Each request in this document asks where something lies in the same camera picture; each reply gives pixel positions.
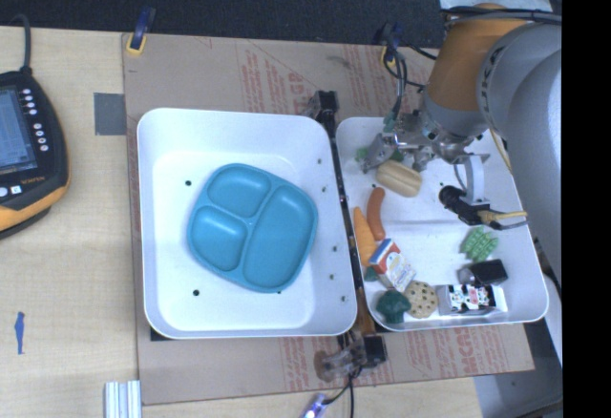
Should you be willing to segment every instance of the blue plate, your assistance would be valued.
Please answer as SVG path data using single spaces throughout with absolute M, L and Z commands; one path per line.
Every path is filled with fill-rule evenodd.
M 231 163 L 215 171 L 189 217 L 187 241 L 208 269 L 259 292 L 278 292 L 299 275 L 318 211 L 299 187 L 265 170 Z

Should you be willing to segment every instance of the screen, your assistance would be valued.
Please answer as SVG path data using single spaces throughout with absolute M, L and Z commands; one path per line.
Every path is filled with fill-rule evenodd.
M 0 175 L 34 169 L 36 166 L 17 91 L 14 88 L 0 88 Z

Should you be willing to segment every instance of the blue mark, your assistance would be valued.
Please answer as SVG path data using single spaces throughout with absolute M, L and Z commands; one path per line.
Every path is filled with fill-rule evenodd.
M 26 317 L 24 313 L 19 311 L 17 313 L 17 321 L 15 322 L 15 335 L 17 337 L 17 354 L 23 354 L 23 330 L 26 327 L 23 319 Z

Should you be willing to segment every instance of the cardboard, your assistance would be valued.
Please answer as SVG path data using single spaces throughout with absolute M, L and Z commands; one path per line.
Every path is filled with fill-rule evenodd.
M 334 337 L 171 341 L 155 335 L 143 309 L 136 128 L 158 107 L 300 114 L 318 90 L 336 91 L 338 123 L 384 116 L 395 80 L 380 63 L 381 48 L 150 34 L 141 55 L 125 51 L 128 164 L 136 284 L 137 356 L 144 405 L 342 387 L 316 375 L 317 352 L 336 353 Z M 430 59 L 401 50 L 409 80 L 424 84 Z M 421 96 L 409 86 L 403 110 Z M 450 379 L 531 370 L 522 324 L 384 333 L 389 359 L 356 386 Z

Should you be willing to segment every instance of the table surface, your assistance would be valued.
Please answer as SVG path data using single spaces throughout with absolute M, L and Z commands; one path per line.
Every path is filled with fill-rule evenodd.
M 33 74 L 61 119 L 73 178 L 49 215 L 0 240 L 0 417 L 101 417 L 105 383 L 138 379 L 126 138 L 97 136 L 94 121 L 95 93 L 123 94 L 121 35 L 32 30 Z M 0 73 L 19 69 L 23 30 L 0 27 L 0 41 Z M 151 406 L 142 416 L 297 418 L 312 395 Z M 354 396 L 356 416 L 481 416 L 472 378 L 357 387 Z M 345 393 L 325 417 L 347 416 Z

